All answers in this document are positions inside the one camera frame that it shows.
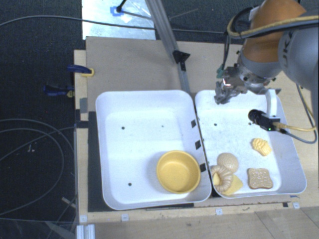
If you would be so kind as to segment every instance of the black bracket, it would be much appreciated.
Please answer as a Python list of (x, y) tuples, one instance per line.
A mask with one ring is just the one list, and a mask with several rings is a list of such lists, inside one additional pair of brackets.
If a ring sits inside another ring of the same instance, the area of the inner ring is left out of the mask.
[(176, 64), (180, 63), (180, 67), (182, 71), (186, 71), (185, 61), (189, 58), (190, 54), (181, 52), (179, 50), (173, 51), (173, 56)]

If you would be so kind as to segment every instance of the blue clamp handle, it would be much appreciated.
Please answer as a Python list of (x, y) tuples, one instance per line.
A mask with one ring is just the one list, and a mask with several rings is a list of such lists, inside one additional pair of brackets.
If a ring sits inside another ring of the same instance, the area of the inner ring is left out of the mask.
[(68, 72), (73, 73), (82, 73), (82, 74), (91, 74), (91, 69), (85, 67), (85, 66), (78, 66), (78, 65), (68, 65), (67, 67)]

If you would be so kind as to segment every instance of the white tray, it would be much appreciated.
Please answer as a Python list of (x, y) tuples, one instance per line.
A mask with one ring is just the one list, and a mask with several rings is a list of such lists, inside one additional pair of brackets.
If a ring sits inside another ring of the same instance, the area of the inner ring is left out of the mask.
[(208, 170), (198, 187), (173, 194), (159, 183), (156, 165), (170, 150), (206, 163), (194, 105), (183, 91), (105, 92), (96, 100), (102, 190), (115, 210), (200, 202), (211, 194)]
[[(217, 157), (223, 152), (234, 154), (239, 161), (235, 173), (244, 186), (225, 198), (252, 197), (276, 194), (297, 194), (305, 190), (307, 181), (291, 137), (276, 131), (265, 131), (251, 124), (248, 112), (252, 109), (266, 112), (264, 95), (251, 92), (232, 98), (229, 103), (217, 105), (215, 92), (204, 90), (195, 97), (197, 116), (202, 133), (205, 152), (210, 166), (217, 164)], [(277, 116), (281, 122), (286, 118), (277, 97)], [(253, 138), (262, 138), (270, 144), (272, 153), (266, 157), (252, 149)], [(248, 186), (248, 168), (267, 168), (274, 183), (271, 189), (252, 190)]]

